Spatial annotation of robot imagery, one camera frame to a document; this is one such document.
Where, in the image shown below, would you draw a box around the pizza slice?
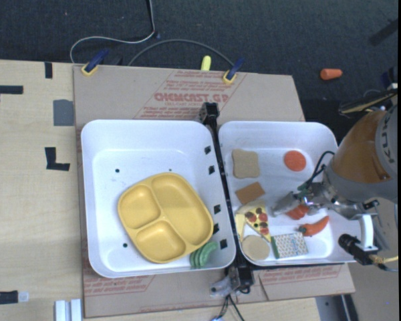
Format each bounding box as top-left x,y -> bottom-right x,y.
237,200 -> 273,244

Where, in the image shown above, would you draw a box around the white plastic tray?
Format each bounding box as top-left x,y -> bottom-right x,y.
217,120 -> 366,268
80,118 -> 237,278

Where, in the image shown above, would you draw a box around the tan bread slice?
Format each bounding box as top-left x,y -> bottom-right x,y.
231,148 -> 261,180

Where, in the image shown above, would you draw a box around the small patterned carton green edge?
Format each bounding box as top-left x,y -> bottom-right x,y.
270,231 -> 309,260

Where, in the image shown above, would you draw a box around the orange carrot piece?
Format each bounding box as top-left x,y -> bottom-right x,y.
319,68 -> 344,81

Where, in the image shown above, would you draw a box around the yellow divided plate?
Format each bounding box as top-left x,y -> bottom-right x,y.
116,172 -> 215,265

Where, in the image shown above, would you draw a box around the green pea pods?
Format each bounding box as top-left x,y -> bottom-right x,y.
188,241 -> 219,270

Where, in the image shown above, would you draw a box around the yellow cheese wedge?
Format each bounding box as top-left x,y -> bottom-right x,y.
234,213 -> 247,243

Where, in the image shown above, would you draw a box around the orange round slice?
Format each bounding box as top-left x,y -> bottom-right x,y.
283,150 -> 307,173

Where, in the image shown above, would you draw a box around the orange red toy vegetable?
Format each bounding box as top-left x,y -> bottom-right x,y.
285,204 -> 310,221

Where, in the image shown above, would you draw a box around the brown square cracker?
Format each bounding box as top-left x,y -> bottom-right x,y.
234,181 -> 267,206

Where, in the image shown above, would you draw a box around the orange chili pepper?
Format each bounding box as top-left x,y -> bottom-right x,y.
298,215 -> 331,237

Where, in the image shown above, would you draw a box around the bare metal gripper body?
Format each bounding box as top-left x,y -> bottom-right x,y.
299,181 -> 338,214

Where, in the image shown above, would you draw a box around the brown cardboard board red print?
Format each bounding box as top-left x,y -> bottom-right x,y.
72,64 -> 356,319

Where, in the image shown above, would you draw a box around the round tan biscuit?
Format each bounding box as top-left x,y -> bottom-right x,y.
241,234 -> 271,261

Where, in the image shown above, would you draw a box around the thin black rod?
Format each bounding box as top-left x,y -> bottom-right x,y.
207,114 -> 252,280

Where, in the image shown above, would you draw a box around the black cylinder on white bracket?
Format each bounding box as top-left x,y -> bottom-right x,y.
338,212 -> 380,266

